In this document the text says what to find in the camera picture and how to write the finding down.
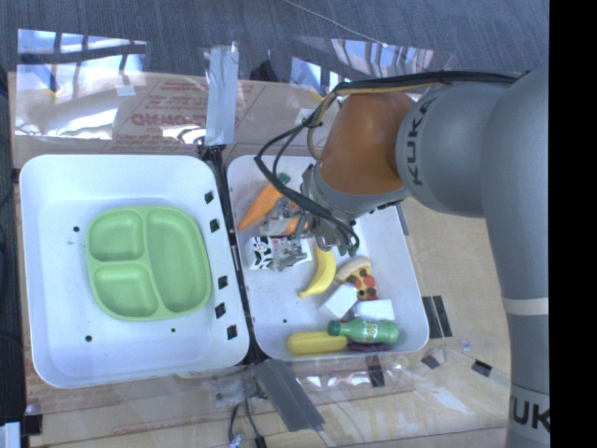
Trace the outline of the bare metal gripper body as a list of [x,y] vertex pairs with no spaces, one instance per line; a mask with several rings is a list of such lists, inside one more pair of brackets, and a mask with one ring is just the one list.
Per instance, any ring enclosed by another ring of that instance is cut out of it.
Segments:
[[353,225],[334,217],[322,217],[304,212],[300,216],[300,237],[312,237],[318,247],[324,251],[329,251],[333,247],[336,247],[340,253],[358,251],[358,236]]

